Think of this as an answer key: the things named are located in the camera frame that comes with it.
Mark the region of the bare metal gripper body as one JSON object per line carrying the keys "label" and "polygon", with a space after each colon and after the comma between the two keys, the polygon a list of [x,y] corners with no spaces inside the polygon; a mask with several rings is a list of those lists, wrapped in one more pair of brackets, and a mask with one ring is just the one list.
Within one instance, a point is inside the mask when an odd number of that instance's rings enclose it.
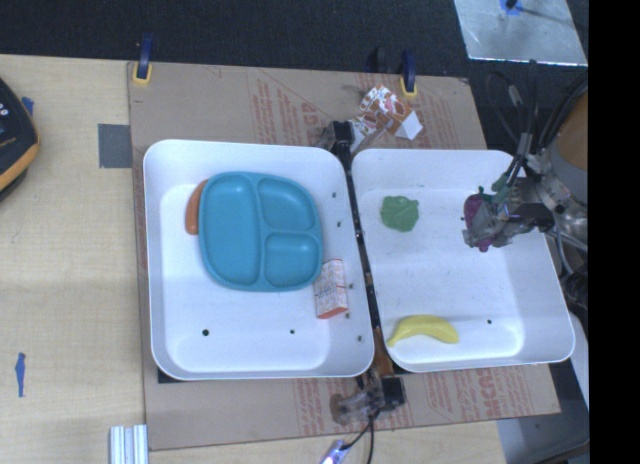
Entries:
{"label": "bare metal gripper body", "polygon": [[555,225],[555,216],[563,213],[571,193],[552,177],[519,177],[511,187],[506,207],[509,221],[530,230],[547,230]]}

